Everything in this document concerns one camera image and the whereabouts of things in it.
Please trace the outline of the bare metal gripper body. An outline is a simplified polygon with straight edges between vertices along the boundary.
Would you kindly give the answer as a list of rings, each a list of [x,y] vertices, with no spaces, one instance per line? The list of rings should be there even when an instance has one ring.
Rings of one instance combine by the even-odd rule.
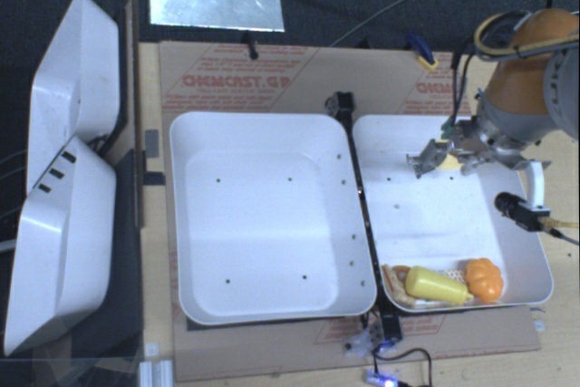
[[[483,158],[481,165],[496,162],[508,169],[521,170],[528,164],[521,154],[526,143],[510,138],[483,116],[457,121],[449,140],[453,144],[450,154],[458,162],[460,154],[477,152]]]

